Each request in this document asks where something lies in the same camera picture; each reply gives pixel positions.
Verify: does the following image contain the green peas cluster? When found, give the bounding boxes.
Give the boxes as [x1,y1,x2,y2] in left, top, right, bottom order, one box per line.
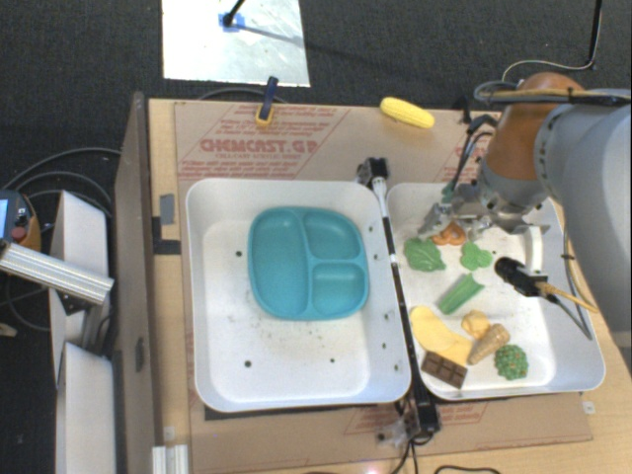
[494,344,530,382]

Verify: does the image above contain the yellow corn cob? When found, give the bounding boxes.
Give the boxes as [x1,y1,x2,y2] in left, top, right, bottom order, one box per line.
[379,96,436,130]

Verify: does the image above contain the brown cardboard board red print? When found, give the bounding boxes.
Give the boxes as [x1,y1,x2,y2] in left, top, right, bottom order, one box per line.
[173,98,594,469]

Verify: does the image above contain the green broccoli floret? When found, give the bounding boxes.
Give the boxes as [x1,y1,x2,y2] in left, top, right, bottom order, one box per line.
[459,240,495,273]

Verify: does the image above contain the green lettuce leaf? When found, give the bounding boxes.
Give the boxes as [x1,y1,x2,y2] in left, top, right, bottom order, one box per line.
[403,236,447,273]

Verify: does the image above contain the green celery stalk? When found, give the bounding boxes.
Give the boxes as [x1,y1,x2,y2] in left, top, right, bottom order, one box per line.
[436,272,486,316]

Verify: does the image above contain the yellow potato chips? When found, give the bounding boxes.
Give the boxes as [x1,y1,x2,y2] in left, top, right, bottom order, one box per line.
[409,305,474,366]

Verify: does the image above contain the yellow ice cream scoop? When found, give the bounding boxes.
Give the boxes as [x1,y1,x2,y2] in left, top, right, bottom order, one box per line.
[460,309,492,341]

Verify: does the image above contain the white plastic tray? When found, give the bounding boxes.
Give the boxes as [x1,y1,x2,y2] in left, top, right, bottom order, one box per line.
[385,181,607,401]
[185,177,414,414]

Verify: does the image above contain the brown chocolate bar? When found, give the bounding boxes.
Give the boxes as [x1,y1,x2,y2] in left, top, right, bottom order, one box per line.
[420,351,469,390]

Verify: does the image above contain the blue divided plate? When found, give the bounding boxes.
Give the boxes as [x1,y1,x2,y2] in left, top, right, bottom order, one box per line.
[247,205,371,322]

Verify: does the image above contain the thin black and white rod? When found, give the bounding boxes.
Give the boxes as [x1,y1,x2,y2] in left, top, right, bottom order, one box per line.
[370,177,433,415]

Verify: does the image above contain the orange pretzel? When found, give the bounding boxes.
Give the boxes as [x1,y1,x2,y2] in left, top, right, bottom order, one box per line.
[431,220,467,247]

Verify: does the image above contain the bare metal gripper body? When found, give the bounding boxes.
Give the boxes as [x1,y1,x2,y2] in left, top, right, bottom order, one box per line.
[435,182,552,237]

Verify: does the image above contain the beige ice cream cone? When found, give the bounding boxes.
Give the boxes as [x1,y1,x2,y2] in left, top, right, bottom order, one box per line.
[466,323,512,366]

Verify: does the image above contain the black block with thin wires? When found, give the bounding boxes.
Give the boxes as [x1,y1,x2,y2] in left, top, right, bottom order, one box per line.
[403,396,442,436]
[355,156,392,185]

